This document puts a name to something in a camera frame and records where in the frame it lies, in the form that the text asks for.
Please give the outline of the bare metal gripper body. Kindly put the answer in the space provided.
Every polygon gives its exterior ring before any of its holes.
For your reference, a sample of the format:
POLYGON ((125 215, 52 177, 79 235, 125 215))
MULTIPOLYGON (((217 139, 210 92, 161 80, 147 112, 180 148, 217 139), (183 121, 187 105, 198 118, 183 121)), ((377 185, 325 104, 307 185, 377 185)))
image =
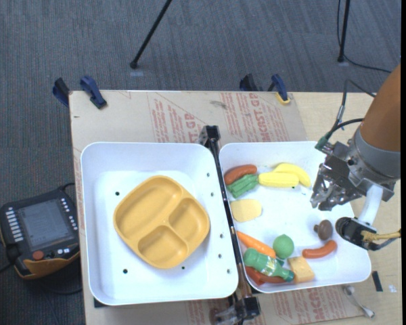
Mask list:
POLYGON ((326 154, 319 166, 319 173, 331 181, 332 185, 346 189, 347 202, 366 196, 372 186, 382 189, 383 201, 394 195, 395 152, 355 141, 348 146, 340 142, 321 142, 319 150, 326 154))

